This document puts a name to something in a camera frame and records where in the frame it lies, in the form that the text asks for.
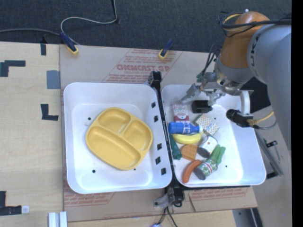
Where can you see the light green toy vegetable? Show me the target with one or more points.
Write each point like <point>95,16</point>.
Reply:
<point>219,154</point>

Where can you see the white plastic tray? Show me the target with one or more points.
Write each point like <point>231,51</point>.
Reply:
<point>239,155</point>
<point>80,174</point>

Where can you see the blue bottle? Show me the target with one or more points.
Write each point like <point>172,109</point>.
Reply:
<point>180,127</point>

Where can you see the black cube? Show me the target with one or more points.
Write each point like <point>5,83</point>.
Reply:
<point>200,106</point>

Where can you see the orange checkered white packet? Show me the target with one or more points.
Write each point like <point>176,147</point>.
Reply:
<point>208,123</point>

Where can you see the black cylinder on white bracket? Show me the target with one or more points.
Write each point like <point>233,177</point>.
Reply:
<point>235,116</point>

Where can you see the brown cardboard board red print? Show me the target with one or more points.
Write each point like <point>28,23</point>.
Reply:
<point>94,65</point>

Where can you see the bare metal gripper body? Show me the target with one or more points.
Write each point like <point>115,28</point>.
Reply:
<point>214,84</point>

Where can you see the red and white carton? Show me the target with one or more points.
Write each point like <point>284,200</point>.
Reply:
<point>180,112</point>

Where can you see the dark green toy vegetable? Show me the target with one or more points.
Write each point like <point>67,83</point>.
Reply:
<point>175,150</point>

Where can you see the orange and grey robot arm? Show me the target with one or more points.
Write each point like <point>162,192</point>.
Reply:
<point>270,55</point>

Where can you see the white can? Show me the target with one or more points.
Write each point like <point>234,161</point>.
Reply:
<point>209,145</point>

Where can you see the thin black rod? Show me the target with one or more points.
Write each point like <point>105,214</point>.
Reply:
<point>163,117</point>

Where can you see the orange waffle biscuit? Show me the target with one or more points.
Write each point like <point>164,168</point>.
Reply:
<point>189,152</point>

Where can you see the green can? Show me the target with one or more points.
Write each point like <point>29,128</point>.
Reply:
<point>207,168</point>

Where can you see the orange sausage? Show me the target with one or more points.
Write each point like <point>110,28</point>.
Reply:
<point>189,170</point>

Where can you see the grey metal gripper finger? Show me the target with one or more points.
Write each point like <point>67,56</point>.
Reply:
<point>213,98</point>
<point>191,93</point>

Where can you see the yellow banana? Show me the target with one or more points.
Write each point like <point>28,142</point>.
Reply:
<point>187,139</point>

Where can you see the yellow divided plate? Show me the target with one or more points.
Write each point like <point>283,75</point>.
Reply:
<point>111,143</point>

